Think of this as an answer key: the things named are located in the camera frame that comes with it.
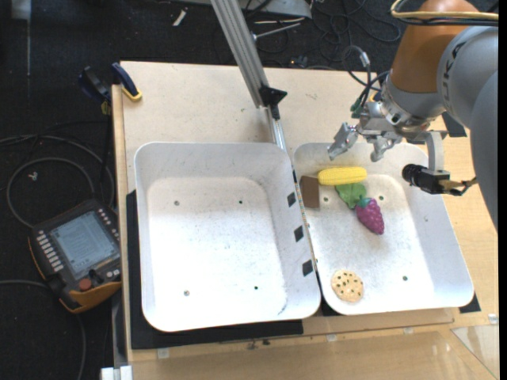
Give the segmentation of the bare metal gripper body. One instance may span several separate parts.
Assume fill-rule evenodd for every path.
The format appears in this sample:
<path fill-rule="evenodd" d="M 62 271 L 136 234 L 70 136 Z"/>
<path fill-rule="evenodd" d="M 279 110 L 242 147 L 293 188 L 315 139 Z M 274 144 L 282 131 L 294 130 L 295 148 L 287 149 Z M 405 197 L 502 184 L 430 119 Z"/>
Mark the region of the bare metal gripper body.
<path fill-rule="evenodd" d="M 413 116 L 390 101 L 369 101 L 360 114 L 359 131 L 364 137 L 414 140 L 429 128 L 428 120 Z"/>

